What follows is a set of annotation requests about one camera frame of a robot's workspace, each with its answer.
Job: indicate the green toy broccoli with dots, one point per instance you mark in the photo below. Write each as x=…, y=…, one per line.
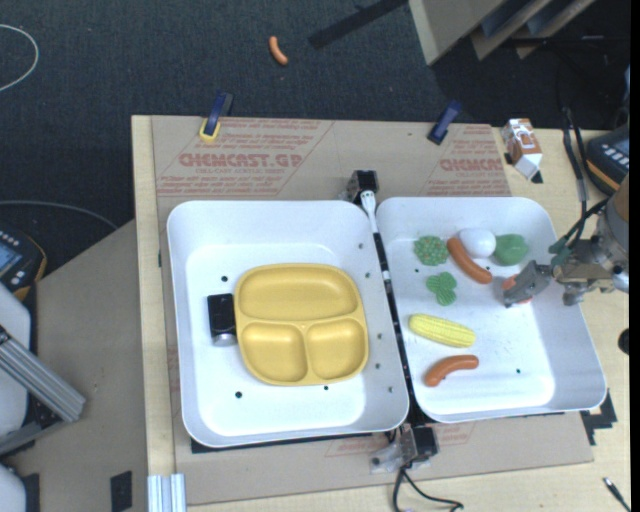
x=442, y=287

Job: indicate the brown cardboard board red print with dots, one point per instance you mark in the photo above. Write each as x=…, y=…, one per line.
x=320, y=150

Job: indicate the brown and white carton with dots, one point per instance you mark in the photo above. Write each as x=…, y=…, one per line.
x=524, y=147

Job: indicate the green toy peas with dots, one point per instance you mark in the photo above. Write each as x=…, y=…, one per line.
x=430, y=250

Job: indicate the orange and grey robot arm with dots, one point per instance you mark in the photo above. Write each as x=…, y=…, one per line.
x=621, y=202

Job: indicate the white plastic tray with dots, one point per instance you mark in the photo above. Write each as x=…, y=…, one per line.
x=280, y=415
x=505, y=380

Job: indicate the light green toy pepper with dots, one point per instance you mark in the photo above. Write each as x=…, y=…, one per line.
x=511, y=249

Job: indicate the small black can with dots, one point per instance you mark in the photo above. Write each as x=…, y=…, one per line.
x=221, y=315

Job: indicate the small orange toy carrot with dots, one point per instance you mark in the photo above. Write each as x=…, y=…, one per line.
x=510, y=283

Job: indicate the yellow divided plate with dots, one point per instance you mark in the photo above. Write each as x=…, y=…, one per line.
x=300, y=310

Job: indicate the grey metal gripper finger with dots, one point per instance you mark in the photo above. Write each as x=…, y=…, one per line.
x=520, y=293
x=535, y=272

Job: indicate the white toy egg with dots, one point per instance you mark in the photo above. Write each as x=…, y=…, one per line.
x=479, y=242

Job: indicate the orange toy sausage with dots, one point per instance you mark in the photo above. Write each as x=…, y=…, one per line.
x=467, y=262
x=278, y=50
x=450, y=367

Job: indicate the thin black and white rod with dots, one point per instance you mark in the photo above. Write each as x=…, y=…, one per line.
x=384, y=260

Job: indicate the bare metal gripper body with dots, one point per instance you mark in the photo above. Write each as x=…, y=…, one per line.
x=582, y=274

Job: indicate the yellow toy corn cob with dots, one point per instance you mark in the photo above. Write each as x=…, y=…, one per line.
x=442, y=331

